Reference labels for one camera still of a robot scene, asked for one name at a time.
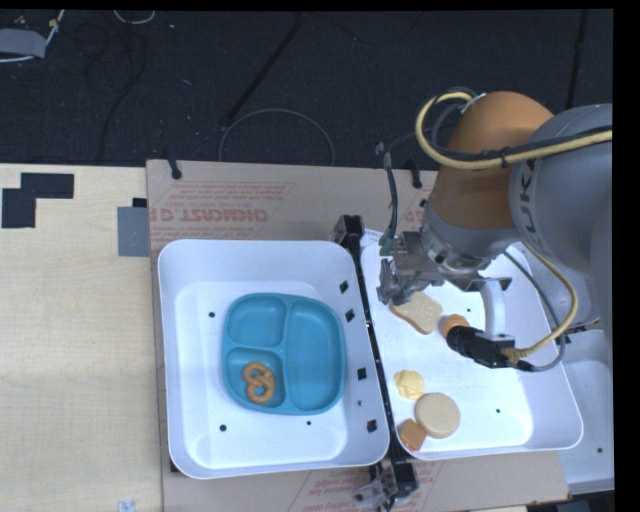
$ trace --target robotic arm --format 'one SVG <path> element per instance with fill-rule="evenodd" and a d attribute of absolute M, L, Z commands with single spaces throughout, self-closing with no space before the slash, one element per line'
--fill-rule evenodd
<path fill-rule="evenodd" d="M 445 101 L 464 105 L 447 148 L 440 148 L 425 138 L 423 124 Z M 452 90 L 425 104 L 415 129 L 442 167 L 420 230 L 400 233 L 392 258 L 382 261 L 379 299 L 399 305 L 445 280 L 482 291 L 487 281 L 479 271 L 522 241 L 552 271 L 560 263 L 592 280 L 611 342 L 612 105 L 554 116 L 522 94 Z M 500 280 L 502 289 L 508 285 Z M 523 356 L 513 350 L 502 350 L 512 363 Z"/>

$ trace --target blue plate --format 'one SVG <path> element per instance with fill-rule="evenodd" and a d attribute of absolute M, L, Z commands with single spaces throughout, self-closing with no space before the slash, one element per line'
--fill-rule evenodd
<path fill-rule="evenodd" d="M 243 371 L 252 362 L 267 366 L 275 379 L 273 395 L 264 404 L 247 395 Z M 345 365 L 340 319 L 320 301 L 254 293 L 229 308 L 222 338 L 224 382 L 246 407 L 279 414 L 322 413 L 342 396 Z M 264 390 L 255 387 L 257 395 Z"/>

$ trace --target pretzel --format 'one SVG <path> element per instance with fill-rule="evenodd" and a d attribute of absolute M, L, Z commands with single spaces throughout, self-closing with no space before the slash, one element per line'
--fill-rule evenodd
<path fill-rule="evenodd" d="M 276 389 L 276 381 L 273 372 L 268 366 L 259 361 L 247 363 L 242 370 L 242 378 L 247 383 L 246 393 L 249 400 L 254 404 L 265 404 L 273 396 Z M 264 388 L 264 392 L 259 395 L 256 388 Z"/>

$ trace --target yellow cable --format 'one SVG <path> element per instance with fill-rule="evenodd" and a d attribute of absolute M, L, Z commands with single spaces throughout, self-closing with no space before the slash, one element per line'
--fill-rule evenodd
<path fill-rule="evenodd" d="M 496 157 L 496 158 L 488 158 L 486 160 L 480 161 L 464 161 L 464 160 L 456 160 L 454 158 L 450 158 L 447 156 L 438 153 L 438 151 L 427 141 L 426 137 L 422 132 L 422 125 L 424 123 L 424 119 L 427 116 L 427 113 L 432 108 L 433 105 L 437 105 L 442 101 L 452 100 L 452 99 L 462 99 L 466 101 L 470 101 L 473 99 L 469 93 L 466 92 L 450 92 L 445 93 L 441 96 L 435 96 L 431 98 L 418 113 L 415 124 L 415 132 L 416 138 L 418 139 L 418 144 L 422 150 L 433 158 L 436 162 L 446 165 L 447 167 L 454 167 L 456 169 L 468 169 L 468 170 L 480 170 L 480 169 L 489 169 L 491 167 L 498 167 L 502 165 L 511 165 L 516 162 L 522 162 L 523 160 L 529 160 L 531 158 L 539 158 L 543 156 L 555 155 L 556 153 L 561 153 L 563 151 L 569 151 L 572 149 L 578 149 L 585 146 L 590 146 L 591 144 L 596 144 L 599 142 L 606 142 L 612 140 L 613 138 L 613 130 L 606 130 L 601 133 L 596 133 L 593 135 L 587 135 L 585 137 L 581 137 L 579 139 L 574 139 L 567 142 L 559 142 L 557 144 L 552 144 L 547 147 L 533 149 L 529 151 L 522 151 L 520 153 L 512 153 L 510 155 L 505 155 L 504 158 Z"/>
<path fill-rule="evenodd" d="M 562 282 L 562 284 L 564 284 L 567 287 L 567 290 L 569 290 L 569 294 L 571 295 L 571 307 L 569 308 L 569 313 L 567 314 L 566 318 L 560 323 L 560 325 L 558 325 L 553 331 L 551 331 L 549 334 L 547 334 L 544 338 L 542 338 L 537 343 L 533 344 L 531 347 L 525 348 L 525 349 L 521 349 L 521 348 L 502 349 L 501 352 L 505 356 L 507 356 L 509 358 L 509 361 L 512 363 L 515 363 L 516 361 L 524 357 L 529 357 L 531 354 L 533 354 L 537 350 L 540 350 L 542 347 L 544 347 L 547 343 L 549 343 L 549 341 L 560 336 L 571 325 L 571 322 L 573 322 L 573 319 L 575 318 L 576 313 L 578 312 L 578 295 L 576 294 L 576 291 L 571 285 L 571 283 L 560 273 L 560 271 L 558 271 L 557 268 L 555 268 L 555 266 L 551 264 L 551 262 L 549 262 L 540 254 L 532 250 L 531 247 L 529 247 L 527 244 L 524 244 L 524 246 L 527 249 L 529 249 L 529 251 L 531 251 L 531 253 L 536 258 L 538 258 L 542 262 L 542 264 L 545 267 L 547 267 L 549 271 L 551 271 L 551 273 Z"/>

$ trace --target table surface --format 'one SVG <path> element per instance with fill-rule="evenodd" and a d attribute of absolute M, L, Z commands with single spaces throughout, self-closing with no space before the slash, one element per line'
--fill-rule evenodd
<path fill-rule="evenodd" d="M 117 239 L 145 169 L 0 164 L 0 188 L 25 171 L 73 173 L 75 191 L 37 199 L 35 229 L 0 229 L 2 507 L 162 510 L 152 265 Z"/>

